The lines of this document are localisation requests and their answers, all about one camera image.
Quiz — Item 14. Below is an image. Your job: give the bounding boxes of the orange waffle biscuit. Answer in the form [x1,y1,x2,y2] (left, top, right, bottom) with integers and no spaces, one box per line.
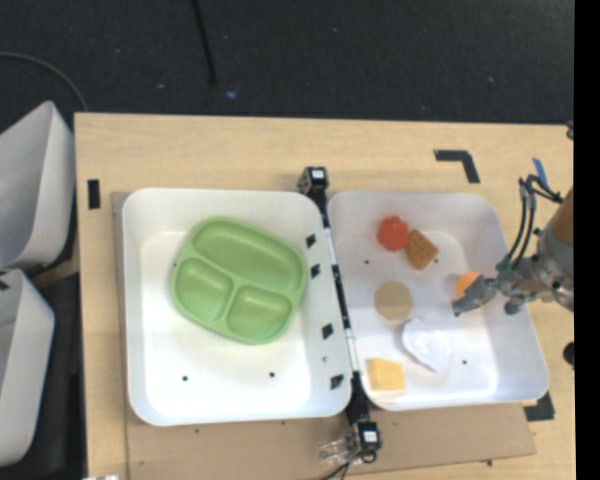
[404,228,440,272]

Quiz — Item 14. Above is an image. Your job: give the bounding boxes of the red toy tomato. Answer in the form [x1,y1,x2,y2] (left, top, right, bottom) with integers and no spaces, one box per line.
[376,215,411,253]

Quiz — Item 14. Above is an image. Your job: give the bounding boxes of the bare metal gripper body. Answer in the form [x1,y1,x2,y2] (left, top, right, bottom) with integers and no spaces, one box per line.
[497,255,575,313]

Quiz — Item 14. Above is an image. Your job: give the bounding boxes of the thin black and white rod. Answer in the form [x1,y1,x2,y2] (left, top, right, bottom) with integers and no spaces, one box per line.
[313,187,370,425]

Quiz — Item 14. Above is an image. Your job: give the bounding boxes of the white plastic tray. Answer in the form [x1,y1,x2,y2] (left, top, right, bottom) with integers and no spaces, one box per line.
[121,187,354,427]
[325,190,551,413]

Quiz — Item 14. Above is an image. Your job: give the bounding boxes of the tan round biscuit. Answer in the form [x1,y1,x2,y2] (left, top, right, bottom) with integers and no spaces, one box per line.
[372,280,414,322]

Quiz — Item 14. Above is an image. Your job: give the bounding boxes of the orange ball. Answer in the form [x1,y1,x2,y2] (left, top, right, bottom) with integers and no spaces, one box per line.
[454,271,482,300]

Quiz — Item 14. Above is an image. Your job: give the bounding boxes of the green divided plate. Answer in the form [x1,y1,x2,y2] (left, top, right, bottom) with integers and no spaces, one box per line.
[170,215,310,346]

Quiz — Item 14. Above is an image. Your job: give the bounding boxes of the black block with thin wires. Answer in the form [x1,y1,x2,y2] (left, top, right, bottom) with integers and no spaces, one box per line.
[298,165,330,195]
[350,419,383,463]

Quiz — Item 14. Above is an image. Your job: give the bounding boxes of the yellow bread slice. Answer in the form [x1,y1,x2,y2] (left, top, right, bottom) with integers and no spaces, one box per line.
[365,357,408,395]

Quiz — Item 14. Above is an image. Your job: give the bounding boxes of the white crumpled toy food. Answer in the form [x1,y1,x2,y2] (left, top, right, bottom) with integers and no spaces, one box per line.
[400,317,454,373]

